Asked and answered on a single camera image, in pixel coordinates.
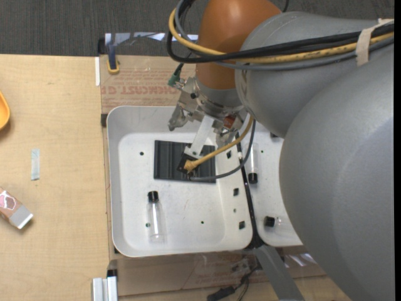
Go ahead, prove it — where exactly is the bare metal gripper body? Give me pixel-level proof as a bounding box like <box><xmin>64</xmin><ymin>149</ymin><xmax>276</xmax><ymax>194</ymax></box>
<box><xmin>175</xmin><ymin>77</ymin><xmax>247</xmax><ymax>132</ymax></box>

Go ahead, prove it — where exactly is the clear plastic bottle black cap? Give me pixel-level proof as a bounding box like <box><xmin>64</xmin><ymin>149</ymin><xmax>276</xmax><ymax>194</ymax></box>
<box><xmin>247</xmin><ymin>142</ymin><xmax>261</xmax><ymax>184</ymax></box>
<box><xmin>147</xmin><ymin>191</ymin><xmax>167</xmax><ymax>244</ymax></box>
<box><xmin>263</xmin><ymin>215</ymin><xmax>283</xmax><ymax>229</ymax></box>

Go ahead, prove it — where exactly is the brown cardboard board red print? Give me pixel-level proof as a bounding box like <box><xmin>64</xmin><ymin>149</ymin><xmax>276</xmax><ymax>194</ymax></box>
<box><xmin>99</xmin><ymin>54</ymin><xmax>328</xmax><ymax>297</ymax></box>

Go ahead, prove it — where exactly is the thin black and white rod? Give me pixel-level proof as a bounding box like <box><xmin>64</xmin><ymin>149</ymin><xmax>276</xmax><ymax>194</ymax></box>
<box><xmin>234</xmin><ymin>131</ymin><xmax>262</xmax><ymax>249</ymax></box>

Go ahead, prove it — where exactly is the white plastic tray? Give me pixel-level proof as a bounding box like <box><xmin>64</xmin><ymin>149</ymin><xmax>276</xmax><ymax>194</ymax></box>
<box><xmin>106</xmin><ymin>105</ymin><xmax>254</xmax><ymax>258</ymax></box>
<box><xmin>236</xmin><ymin>129</ymin><xmax>304</xmax><ymax>248</ymax></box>

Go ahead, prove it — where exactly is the orange divided plate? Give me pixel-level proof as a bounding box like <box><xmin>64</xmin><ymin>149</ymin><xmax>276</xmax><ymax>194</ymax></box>
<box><xmin>0</xmin><ymin>89</ymin><xmax>11</xmax><ymax>131</ymax></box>

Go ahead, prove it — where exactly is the brown and white carton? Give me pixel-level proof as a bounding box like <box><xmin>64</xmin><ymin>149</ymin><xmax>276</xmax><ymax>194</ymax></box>
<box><xmin>0</xmin><ymin>186</ymin><xmax>34</xmax><ymax>230</ymax></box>

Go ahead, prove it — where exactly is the black cylinder on white bracket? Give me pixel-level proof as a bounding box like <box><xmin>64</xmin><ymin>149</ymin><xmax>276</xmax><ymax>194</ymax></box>
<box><xmin>153</xmin><ymin>115</ymin><xmax>217</xmax><ymax>184</ymax></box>

